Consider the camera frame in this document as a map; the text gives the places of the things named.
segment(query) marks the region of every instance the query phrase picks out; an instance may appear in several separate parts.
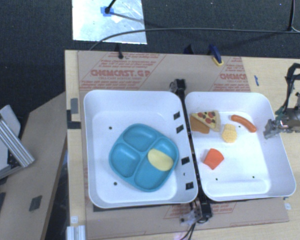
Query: toy pizza slice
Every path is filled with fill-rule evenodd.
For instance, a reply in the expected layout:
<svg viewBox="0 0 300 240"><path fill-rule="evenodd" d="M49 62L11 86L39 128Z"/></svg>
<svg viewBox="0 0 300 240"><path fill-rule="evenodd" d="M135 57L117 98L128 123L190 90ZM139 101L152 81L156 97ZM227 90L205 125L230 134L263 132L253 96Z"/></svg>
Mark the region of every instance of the toy pizza slice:
<svg viewBox="0 0 300 240"><path fill-rule="evenodd" d="M191 116L193 116L195 119L199 120L209 128L211 128L215 132L220 132L220 115L219 112L216 110L213 111L206 111L206 112L198 112L198 113L192 113Z"/></svg>

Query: toy sausage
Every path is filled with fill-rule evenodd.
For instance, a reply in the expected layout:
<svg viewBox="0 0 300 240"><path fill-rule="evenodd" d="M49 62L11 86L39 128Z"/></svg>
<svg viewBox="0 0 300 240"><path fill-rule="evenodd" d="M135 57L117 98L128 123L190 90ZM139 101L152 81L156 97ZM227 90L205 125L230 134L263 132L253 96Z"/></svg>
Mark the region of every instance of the toy sausage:
<svg viewBox="0 0 300 240"><path fill-rule="evenodd" d="M243 126L245 126L249 132L251 133L255 133L257 131L257 128L247 119L245 119L244 117L237 115L237 114L233 114L231 116L231 120L234 122L237 122L239 124L242 124Z"/></svg>

